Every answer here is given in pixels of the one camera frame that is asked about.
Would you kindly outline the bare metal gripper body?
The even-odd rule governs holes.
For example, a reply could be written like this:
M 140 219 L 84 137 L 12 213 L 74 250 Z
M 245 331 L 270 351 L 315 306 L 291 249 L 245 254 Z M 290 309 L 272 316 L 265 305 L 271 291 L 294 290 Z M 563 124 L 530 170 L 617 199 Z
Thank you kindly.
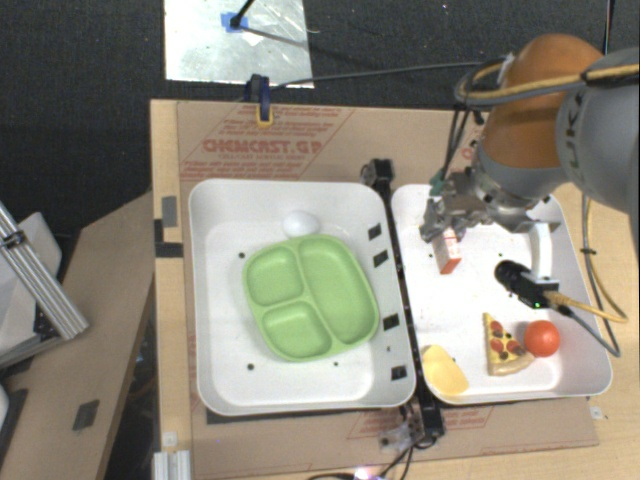
M 509 232 L 527 232 L 535 221 L 528 211 L 547 196 L 547 171 L 515 167 L 469 167 L 453 173 L 440 194 L 451 229 L 453 217 L 466 217 L 471 227 L 497 224 Z

